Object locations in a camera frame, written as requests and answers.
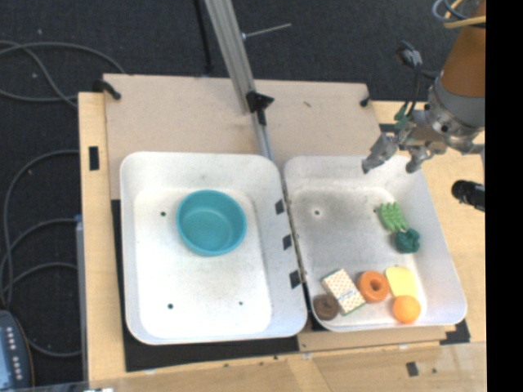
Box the dark green broccoli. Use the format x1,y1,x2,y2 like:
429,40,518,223
393,227,422,255

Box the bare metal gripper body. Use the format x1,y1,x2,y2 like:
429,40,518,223
397,108,486,155

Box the white plastic tray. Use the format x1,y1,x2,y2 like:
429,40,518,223
281,154,468,334
118,150,309,346

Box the black cylinder on white bracket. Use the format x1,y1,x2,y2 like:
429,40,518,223
450,145,487,213

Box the brown doughnut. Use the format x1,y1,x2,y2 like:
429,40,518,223
312,293,341,322

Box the orange doughnut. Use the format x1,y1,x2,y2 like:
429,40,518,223
355,269,391,305

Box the white patterned carton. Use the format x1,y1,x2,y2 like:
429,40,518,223
320,268,367,317

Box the teal bowl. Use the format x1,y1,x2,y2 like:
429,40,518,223
175,189,248,258

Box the brown cardboard board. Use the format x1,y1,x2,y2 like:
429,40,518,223
101,73,449,353

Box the light green pea pods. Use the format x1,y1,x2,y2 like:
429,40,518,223
377,201,409,234

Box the yellow cheese slice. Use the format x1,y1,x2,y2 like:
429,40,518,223
384,265,419,299

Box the orange fruit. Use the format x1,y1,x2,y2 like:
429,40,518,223
391,294,422,325

